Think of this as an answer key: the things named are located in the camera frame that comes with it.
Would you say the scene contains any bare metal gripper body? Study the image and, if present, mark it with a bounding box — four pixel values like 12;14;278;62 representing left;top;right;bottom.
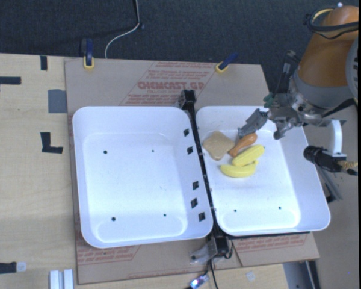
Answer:
267;96;323;130

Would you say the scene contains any orange toy carrot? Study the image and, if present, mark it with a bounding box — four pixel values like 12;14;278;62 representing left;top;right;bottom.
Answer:
228;132;258;158

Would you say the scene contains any tan toy bread slice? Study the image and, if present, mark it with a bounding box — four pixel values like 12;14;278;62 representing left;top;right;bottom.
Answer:
202;131;235;161

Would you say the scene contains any thin black rod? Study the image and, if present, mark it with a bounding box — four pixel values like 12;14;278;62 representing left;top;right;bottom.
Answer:
188;108;222;237

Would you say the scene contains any white plastic tray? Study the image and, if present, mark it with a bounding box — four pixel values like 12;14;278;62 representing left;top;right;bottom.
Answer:
72;105;214;249
195;105;332;237

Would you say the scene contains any brown cardboard board red print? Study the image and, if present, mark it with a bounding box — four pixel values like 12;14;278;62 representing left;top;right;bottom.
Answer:
63;58;321;285

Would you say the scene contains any black cylinder on white bracket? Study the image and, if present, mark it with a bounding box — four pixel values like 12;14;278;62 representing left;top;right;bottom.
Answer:
303;119;347;173

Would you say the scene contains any black block with wires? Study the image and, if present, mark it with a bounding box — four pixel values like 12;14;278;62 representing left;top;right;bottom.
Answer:
178;89;197;111
212;235;229;257

